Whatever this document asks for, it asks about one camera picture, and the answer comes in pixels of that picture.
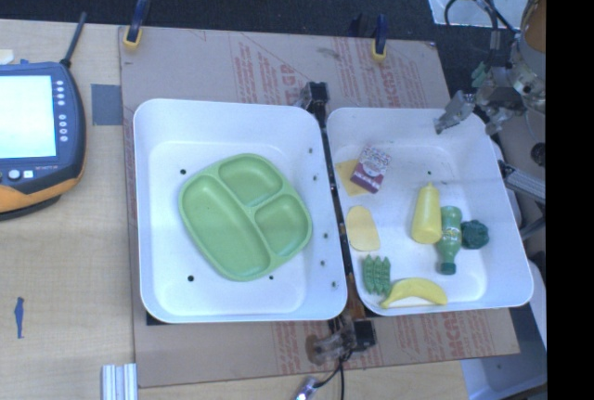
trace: device button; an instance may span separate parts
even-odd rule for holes
[[[11,181],[18,181],[20,179],[20,171],[19,169],[11,169],[8,171],[8,179]]]

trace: green plate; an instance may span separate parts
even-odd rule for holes
[[[239,154],[192,175],[178,205],[202,254],[236,281],[270,273],[312,235],[311,216],[299,194],[257,154]]]

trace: cardboard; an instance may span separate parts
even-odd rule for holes
[[[330,371],[306,352],[317,322],[165,325],[147,316],[139,295],[132,118],[155,97],[290,105],[307,82],[326,82],[328,113],[340,107],[442,108],[449,100],[431,43],[388,41],[382,63],[370,40],[250,32],[145,28],[140,45],[122,44],[123,130],[133,287],[134,340],[140,387]],[[354,311],[356,294],[350,304]],[[378,343],[345,368],[373,368],[516,354],[508,309],[373,317]]]

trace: bottle cap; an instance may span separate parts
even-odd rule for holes
[[[456,273],[456,264],[449,262],[442,263],[440,271],[442,275],[454,275]]]

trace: wooden table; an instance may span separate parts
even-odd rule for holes
[[[59,61],[76,23],[0,19],[15,61]],[[86,24],[72,57],[88,129],[81,183],[41,212],[0,223],[0,398],[100,398],[101,367],[135,362],[123,130],[93,125],[91,85],[120,84],[117,26]],[[24,300],[22,338],[14,316]],[[140,399],[291,398],[302,375],[141,389]],[[345,372],[346,398],[468,398],[458,361]],[[316,400],[340,398],[338,376]]]

